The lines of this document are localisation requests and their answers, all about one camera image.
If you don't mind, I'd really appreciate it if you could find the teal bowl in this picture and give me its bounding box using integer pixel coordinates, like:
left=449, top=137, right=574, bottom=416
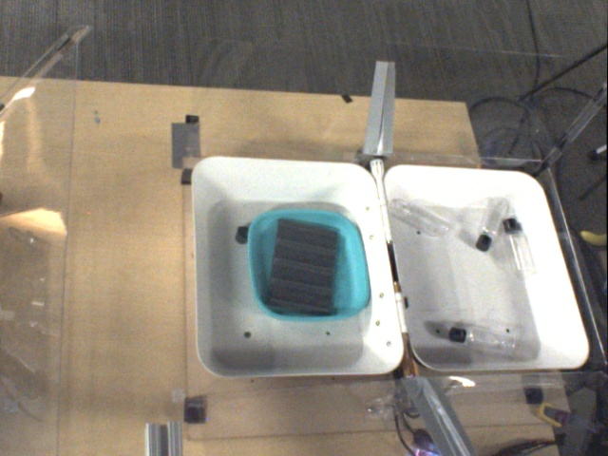
left=246, top=208, right=372, bottom=322

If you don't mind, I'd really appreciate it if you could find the white plastic tray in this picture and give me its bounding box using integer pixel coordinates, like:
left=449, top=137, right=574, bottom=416
left=382, top=163, right=591, bottom=372
left=190, top=155, right=406, bottom=378

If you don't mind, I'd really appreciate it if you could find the clear plastic bottle black cap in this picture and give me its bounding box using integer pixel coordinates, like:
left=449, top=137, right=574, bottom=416
left=475, top=196, right=511, bottom=252
left=447, top=324, right=518, bottom=356
left=502, top=217, right=539, bottom=276

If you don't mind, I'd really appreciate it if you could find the dark grey ribbed foam block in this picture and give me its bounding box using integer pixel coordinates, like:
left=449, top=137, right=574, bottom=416
left=265, top=218, right=341, bottom=316

